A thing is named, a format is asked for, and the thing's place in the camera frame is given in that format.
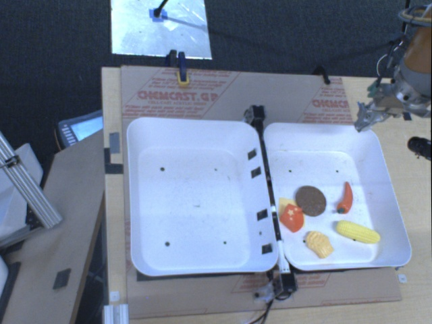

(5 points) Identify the yellow ridged pastry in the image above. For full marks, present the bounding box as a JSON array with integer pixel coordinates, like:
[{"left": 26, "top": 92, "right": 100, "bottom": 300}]
[{"left": 305, "top": 230, "right": 335, "bottom": 259}]

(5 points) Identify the black block with thin wires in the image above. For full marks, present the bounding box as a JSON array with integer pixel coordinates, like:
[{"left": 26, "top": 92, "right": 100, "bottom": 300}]
[
  {"left": 271, "top": 271, "right": 298, "bottom": 300},
  {"left": 243, "top": 104, "right": 267, "bottom": 125}
]

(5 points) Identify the brown round biscuit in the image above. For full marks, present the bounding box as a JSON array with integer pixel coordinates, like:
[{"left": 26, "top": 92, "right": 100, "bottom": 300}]
[{"left": 295, "top": 185, "right": 327, "bottom": 218}]

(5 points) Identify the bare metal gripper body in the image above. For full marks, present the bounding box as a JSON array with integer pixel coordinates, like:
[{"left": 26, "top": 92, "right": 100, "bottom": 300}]
[{"left": 370, "top": 83, "right": 432, "bottom": 117}]

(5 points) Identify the yellow corn cob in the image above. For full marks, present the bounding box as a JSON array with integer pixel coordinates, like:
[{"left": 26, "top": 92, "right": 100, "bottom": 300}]
[{"left": 335, "top": 219, "right": 381, "bottom": 245}]

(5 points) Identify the thin black and white rod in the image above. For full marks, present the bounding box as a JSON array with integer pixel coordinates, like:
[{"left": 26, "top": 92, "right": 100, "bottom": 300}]
[{"left": 253, "top": 113, "right": 290, "bottom": 273}]

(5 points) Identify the red chili pepper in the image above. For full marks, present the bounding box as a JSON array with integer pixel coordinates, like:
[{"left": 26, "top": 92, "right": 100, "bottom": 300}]
[{"left": 336, "top": 181, "right": 354, "bottom": 215}]

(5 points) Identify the white plastic tray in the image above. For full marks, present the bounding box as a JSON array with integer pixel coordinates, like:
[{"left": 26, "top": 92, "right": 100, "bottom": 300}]
[
  {"left": 263, "top": 122, "right": 413, "bottom": 272},
  {"left": 126, "top": 116, "right": 281, "bottom": 277}
]

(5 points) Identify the brown cardboard board red print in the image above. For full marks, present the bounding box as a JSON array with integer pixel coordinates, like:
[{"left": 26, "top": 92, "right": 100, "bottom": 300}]
[{"left": 119, "top": 65, "right": 403, "bottom": 320}]

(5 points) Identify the yellow cheese wedge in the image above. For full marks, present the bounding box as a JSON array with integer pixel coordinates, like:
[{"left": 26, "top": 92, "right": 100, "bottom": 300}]
[{"left": 278, "top": 197, "right": 298, "bottom": 215}]

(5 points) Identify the black cylinder on white bracket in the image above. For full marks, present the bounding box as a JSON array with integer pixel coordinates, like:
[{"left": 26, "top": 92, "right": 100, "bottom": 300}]
[{"left": 407, "top": 136, "right": 432, "bottom": 162}]

